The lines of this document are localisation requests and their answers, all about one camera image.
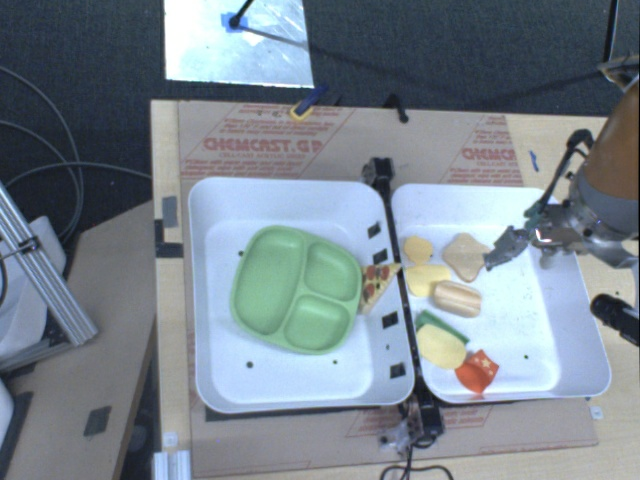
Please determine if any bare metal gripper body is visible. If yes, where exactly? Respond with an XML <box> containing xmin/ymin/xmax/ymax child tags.
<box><xmin>525</xmin><ymin>206</ymin><xmax>639</xmax><ymax>270</ymax></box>

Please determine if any tan toy bread slice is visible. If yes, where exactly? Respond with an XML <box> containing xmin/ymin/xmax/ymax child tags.
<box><xmin>441</xmin><ymin>232</ymin><xmax>493</xmax><ymax>284</ymax></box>

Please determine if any tan toy hot dog bun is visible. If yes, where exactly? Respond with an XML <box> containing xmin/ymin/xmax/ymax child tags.
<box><xmin>432</xmin><ymin>279</ymin><xmax>483</xmax><ymax>319</ymax></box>

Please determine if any white plastic tray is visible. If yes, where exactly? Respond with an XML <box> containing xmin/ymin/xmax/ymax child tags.
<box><xmin>388</xmin><ymin>182</ymin><xmax>613</xmax><ymax>404</ymax></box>
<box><xmin>187</xmin><ymin>176</ymin><xmax>417</xmax><ymax>415</ymax></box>

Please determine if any yellow toy cheese slice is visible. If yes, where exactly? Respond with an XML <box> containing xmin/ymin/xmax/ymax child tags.
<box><xmin>404</xmin><ymin>264</ymin><xmax>453</xmax><ymax>299</ymax></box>

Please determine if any small yellow round biscuit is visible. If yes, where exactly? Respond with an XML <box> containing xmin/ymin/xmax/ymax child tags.
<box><xmin>403</xmin><ymin>235</ymin><xmax>434</xmax><ymax>265</ymax></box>

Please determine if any green toy lettuce leaf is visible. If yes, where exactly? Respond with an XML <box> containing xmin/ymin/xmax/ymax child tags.
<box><xmin>414</xmin><ymin>309</ymin><xmax>472</xmax><ymax>347</ymax></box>

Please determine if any thin black rod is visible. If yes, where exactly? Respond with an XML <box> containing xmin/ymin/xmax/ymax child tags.
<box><xmin>377</xmin><ymin>177</ymin><xmax>424</xmax><ymax>412</ymax></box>

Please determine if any yellow oval toy chip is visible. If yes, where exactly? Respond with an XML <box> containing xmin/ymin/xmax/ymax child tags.
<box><xmin>415</xmin><ymin>324</ymin><xmax>468</xmax><ymax>371</ymax></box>

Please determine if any red packet with yellow stars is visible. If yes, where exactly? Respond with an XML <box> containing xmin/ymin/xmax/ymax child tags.
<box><xmin>454</xmin><ymin>348</ymin><xmax>501</xmax><ymax>396</ymax></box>

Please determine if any toy pizza slice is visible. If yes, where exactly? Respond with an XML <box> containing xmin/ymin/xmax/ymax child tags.
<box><xmin>359</xmin><ymin>262</ymin><xmax>403</xmax><ymax>317</ymax></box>

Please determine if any green divided plate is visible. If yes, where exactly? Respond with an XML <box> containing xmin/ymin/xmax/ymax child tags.
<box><xmin>229</xmin><ymin>224</ymin><xmax>365</xmax><ymax>357</ymax></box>

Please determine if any brown cardboard board, red print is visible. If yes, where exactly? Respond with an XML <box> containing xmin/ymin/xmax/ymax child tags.
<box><xmin>177</xmin><ymin>100</ymin><xmax>609</xmax><ymax>479</ymax></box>

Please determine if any black cylinder on white bracket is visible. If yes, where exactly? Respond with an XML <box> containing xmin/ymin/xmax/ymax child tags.
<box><xmin>589</xmin><ymin>292</ymin><xmax>640</xmax><ymax>348</ymax></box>

